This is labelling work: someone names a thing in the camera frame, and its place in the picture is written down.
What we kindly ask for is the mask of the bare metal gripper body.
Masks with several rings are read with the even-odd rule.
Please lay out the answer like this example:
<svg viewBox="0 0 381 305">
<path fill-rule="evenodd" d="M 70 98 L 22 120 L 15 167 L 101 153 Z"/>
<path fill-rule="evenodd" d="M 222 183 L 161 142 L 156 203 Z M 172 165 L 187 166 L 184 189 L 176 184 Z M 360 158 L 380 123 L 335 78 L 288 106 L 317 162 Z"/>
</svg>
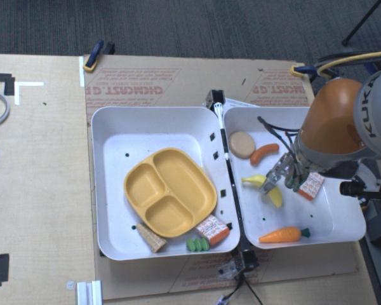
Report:
<svg viewBox="0 0 381 305">
<path fill-rule="evenodd" d="M 268 179 L 302 179 L 304 176 L 300 158 L 290 152 L 284 153 L 266 175 Z"/>
</svg>

